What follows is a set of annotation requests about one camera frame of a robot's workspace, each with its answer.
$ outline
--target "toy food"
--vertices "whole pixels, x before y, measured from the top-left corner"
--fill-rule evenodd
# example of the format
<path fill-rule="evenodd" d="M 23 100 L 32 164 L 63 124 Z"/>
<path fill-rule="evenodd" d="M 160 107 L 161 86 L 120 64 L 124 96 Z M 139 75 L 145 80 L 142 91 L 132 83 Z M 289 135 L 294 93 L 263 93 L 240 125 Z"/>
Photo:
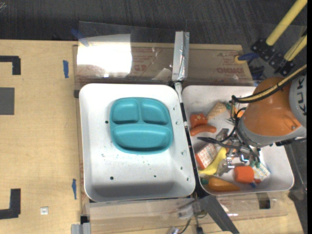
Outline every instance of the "toy food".
<path fill-rule="evenodd" d="M 201 169 L 209 166 L 217 155 L 215 146 L 209 143 L 195 154 L 196 161 Z"/>
<path fill-rule="evenodd" d="M 216 132 L 216 127 L 214 127 L 212 125 L 198 126 L 198 127 L 192 128 L 190 130 L 190 135 L 191 136 L 195 136 L 195 135 L 198 135 L 199 133 L 202 133 L 202 132 L 215 133 Z"/>
<path fill-rule="evenodd" d="M 218 165 L 221 160 L 226 158 L 226 149 L 222 147 L 218 154 L 216 155 L 215 159 L 213 162 L 206 167 L 204 170 L 198 171 L 200 174 L 206 174 L 206 175 L 213 175 L 217 172 L 218 170 Z"/>
<path fill-rule="evenodd" d="M 240 190 L 238 186 L 217 177 L 212 177 L 209 179 L 208 188 L 217 192 L 231 192 Z"/>
<path fill-rule="evenodd" d="M 236 166 L 234 173 L 237 182 L 250 184 L 254 181 L 254 170 L 251 166 Z"/>
<path fill-rule="evenodd" d="M 204 114 L 191 115 L 190 121 L 191 121 L 192 128 L 195 128 L 201 125 L 206 125 L 208 123 L 207 118 L 204 116 Z"/>
<path fill-rule="evenodd" d="M 207 120 L 215 118 L 217 115 L 226 111 L 226 106 L 222 102 L 217 102 L 213 109 L 207 114 Z"/>

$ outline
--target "gray carpet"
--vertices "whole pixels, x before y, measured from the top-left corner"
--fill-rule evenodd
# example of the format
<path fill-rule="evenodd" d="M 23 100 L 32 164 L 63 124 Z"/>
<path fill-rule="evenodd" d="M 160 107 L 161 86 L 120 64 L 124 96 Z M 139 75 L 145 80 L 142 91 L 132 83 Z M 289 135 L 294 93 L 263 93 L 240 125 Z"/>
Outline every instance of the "gray carpet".
<path fill-rule="evenodd" d="M 79 21 L 187 30 L 191 43 L 241 44 L 245 51 L 267 37 L 296 0 L 0 0 L 0 39 L 72 40 Z M 307 7 L 277 43 L 286 52 L 307 27 Z M 306 48 L 294 60 L 307 62 Z M 294 169 L 295 191 L 306 179 L 306 142 L 290 148 L 303 156 Z M 294 201 L 307 233 L 307 195 Z"/>

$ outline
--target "blue tape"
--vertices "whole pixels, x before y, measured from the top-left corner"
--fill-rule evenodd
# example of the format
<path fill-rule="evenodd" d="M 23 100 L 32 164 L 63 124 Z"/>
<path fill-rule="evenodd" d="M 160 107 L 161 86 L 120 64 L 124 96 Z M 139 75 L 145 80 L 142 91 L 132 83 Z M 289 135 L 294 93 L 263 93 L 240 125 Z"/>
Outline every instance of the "blue tape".
<path fill-rule="evenodd" d="M 238 57 L 238 60 L 253 60 L 259 58 L 259 55 L 256 53 L 248 53 Z"/>
<path fill-rule="evenodd" d="M 72 188 L 74 192 L 74 198 L 77 199 L 77 185 L 76 185 L 76 180 L 74 178 L 73 178 Z"/>
<path fill-rule="evenodd" d="M 68 67 L 68 61 L 63 60 L 63 71 L 65 78 L 69 78 L 68 73 L 69 73 L 69 67 Z"/>
<path fill-rule="evenodd" d="M 257 187 L 256 183 L 254 183 L 254 182 L 251 182 L 249 184 L 252 186 L 252 188 L 256 188 Z"/>

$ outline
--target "wooden table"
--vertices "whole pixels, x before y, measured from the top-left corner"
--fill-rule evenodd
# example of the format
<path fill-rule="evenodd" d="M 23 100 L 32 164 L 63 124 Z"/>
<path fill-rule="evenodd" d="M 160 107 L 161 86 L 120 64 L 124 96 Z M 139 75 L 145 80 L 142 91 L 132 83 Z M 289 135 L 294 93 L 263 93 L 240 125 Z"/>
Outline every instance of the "wooden table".
<path fill-rule="evenodd" d="M 73 46 L 75 41 L 0 40 L 1 56 L 19 56 L 21 75 L 0 62 L 0 87 L 15 88 L 14 115 L 0 115 L 0 209 L 21 190 L 21 214 L 1 219 L 0 233 L 70 233 L 80 222 L 80 175 Z M 65 78 L 63 60 L 69 63 Z M 77 198 L 72 188 L 77 181 Z M 293 202 L 286 216 L 235 221 L 241 233 L 303 233 Z M 48 207 L 48 214 L 40 214 Z M 216 224 L 203 225 L 218 232 Z M 165 233 L 167 229 L 136 233 Z M 190 227 L 185 233 L 195 233 Z"/>

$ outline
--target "yellow pole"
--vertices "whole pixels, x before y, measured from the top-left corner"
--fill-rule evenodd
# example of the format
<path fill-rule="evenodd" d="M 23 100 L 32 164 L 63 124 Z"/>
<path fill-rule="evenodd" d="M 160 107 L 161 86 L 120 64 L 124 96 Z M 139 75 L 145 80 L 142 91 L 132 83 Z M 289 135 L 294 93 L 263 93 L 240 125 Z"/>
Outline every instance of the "yellow pole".
<path fill-rule="evenodd" d="M 266 43 L 273 46 L 279 37 L 284 33 L 291 22 L 296 18 L 300 11 L 306 6 L 308 0 L 297 0 L 287 14 L 283 17 L 282 21 L 276 26 L 270 36 L 267 38 Z"/>
<path fill-rule="evenodd" d="M 307 45 L 308 35 L 302 36 L 284 55 L 284 59 L 292 61 L 298 53 Z"/>

